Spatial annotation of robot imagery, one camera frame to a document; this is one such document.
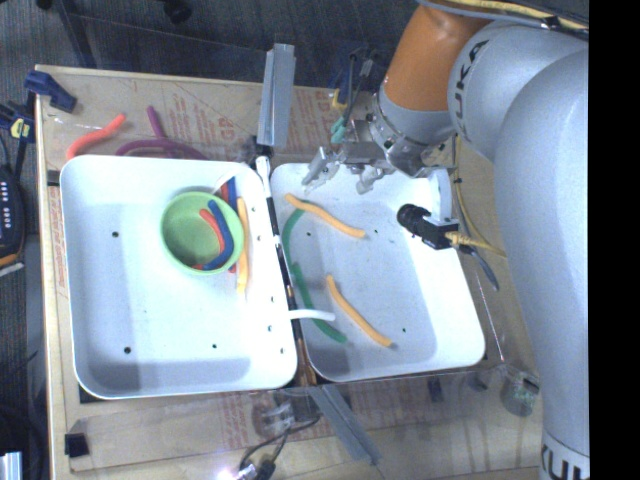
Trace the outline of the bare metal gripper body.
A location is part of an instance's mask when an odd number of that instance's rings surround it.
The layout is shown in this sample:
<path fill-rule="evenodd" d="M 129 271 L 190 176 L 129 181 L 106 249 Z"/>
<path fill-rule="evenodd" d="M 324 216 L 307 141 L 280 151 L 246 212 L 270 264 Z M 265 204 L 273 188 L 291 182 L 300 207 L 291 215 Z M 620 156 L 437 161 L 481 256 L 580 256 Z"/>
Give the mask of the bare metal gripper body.
<path fill-rule="evenodd" d="M 444 118 L 401 120 L 384 117 L 352 119 L 346 126 L 342 150 L 347 163 L 362 163 L 423 176 L 427 158 L 444 141 Z"/>

